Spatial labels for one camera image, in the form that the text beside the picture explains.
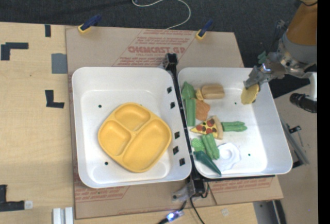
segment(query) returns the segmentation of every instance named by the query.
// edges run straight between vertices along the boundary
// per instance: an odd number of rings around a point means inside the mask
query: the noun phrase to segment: yellow plate
[[[129,102],[109,115],[97,137],[112,159],[129,171],[141,173],[158,162],[171,142],[172,133],[156,114]]]

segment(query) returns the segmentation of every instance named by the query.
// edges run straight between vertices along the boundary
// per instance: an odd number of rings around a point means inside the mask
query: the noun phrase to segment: green vegetable
[[[203,151],[194,152],[196,160],[200,161],[202,164],[206,165],[208,168],[212,169],[221,176],[221,171],[211,160],[211,158]]]
[[[198,151],[205,152],[205,146],[201,139],[198,139],[198,138],[192,139],[191,146],[194,147],[196,152],[198,152]]]
[[[203,144],[205,145],[206,149],[206,154],[211,158],[211,159],[219,159],[220,158],[220,151],[217,148],[217,144],[215,141],[215,138],[213,137],[212,133],[202,135],[201,136]]]
[[[223,131],[245,131],[247,126],[244,122],[222,122]]]
[[[182,99],[196,98],[194,87],[185,81],[181,96]]]
[[[196,101],[195,99],[185,99],[187,126],[196,125]]]

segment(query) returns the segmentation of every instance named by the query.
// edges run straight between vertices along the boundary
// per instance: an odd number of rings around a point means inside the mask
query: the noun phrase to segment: white tray
[[[158,183],[178,181],[190,175],[187,141],[168,72],[150,67],[83,67],[74,72],[72,88],[78,173],[85,185],[102,188]],[[144,173],[124,169],[101,149],[97,140],[103,121],[115,108],[127,102],[148,108],[172,131],[169,148],[155,166]]]
[[[240,151],[241,160],[231,169],[222,171],[222,178],[251,177],[285,174],[292,168],[292,157],[283,132],[278,112],[268,83],[261,85],[256,101],[250,105],[241,103],[243,81],[251,68],[189,67],[178,74],[182,90],[184,82],[195,89],[203,85],[223,85],[223,99],[205,100],[210,104],[209,116],[216,115],[221,122],[245,122],[243,132],[224,132],[217,145],[233,143]],[[189,138],[199,137],[189,131]],[[219,178],[211,169],[195,160],[196,168],[206,178]]]

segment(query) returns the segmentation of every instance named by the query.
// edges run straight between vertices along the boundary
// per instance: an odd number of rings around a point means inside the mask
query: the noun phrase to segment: toy carrot
[[[220,170],[205,152],[203,151],[194,152],[194,155],[196,160],[200,161],[201,163],[203,163],[208,168],[212,169],[221,176]]]

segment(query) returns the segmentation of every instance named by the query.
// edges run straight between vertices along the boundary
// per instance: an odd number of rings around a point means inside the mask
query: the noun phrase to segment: blue clamp
[[[203,39],[206,35],[206,31],[211,27],[212,24],[213,24],[213,20],[212,19],[208,20],[208,22],[204,25],[204,27],[196,33],[196,38],[198,40]]]
[[[101,15],[97,14],[93,16],[92,18],[89,18],[84,24],[78,26],[78,30],[81,33],[85,33],[88,30],[90,30],[91,26],[96,26],[99,21],[101,21],[102,17]]]

